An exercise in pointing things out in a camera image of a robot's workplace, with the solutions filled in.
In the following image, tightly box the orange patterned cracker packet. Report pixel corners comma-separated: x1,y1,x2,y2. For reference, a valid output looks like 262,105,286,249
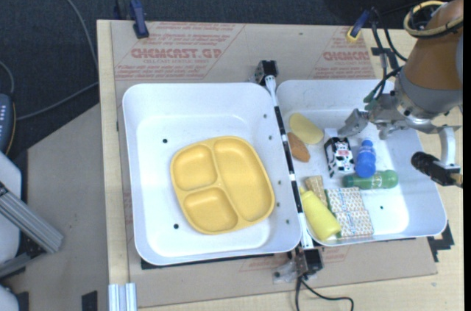
325,186,375,238

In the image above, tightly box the yellow mustard bottle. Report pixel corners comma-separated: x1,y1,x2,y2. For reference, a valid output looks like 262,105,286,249
299,187,342,242

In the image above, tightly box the thin black and white rod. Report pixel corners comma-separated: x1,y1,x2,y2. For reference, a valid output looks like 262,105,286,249
265,75,309,249

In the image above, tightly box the yellow divided plate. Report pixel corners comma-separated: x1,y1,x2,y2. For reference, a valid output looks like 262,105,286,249
169,135,277,235

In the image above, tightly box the white plastic tray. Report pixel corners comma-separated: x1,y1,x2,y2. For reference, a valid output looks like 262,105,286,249
275,79,448,248
121,82,304,265

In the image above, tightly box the green bottle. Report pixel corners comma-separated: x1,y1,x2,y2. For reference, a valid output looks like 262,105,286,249
341,169,400,190

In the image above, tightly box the blue bottle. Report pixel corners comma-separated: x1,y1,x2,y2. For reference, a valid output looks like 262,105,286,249
354,138,378,179

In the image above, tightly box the orange bread piece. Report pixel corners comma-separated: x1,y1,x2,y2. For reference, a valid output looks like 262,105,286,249
286,132,311,164

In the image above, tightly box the brown cardboard board red print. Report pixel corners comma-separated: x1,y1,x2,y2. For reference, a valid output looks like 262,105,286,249
110,21,439,307

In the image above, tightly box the black cylinder on white bracket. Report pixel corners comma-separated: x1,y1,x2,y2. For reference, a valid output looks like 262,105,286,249
411,125,462,187

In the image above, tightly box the tan waffle biscuit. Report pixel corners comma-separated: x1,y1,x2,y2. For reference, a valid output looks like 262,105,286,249
304,174,329,208

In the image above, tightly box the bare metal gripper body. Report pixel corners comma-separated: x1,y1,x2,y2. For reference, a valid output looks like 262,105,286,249
366,90,456,135

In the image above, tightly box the cow print milk carton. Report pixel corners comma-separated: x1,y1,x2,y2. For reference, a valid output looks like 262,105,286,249
323,136,355,179

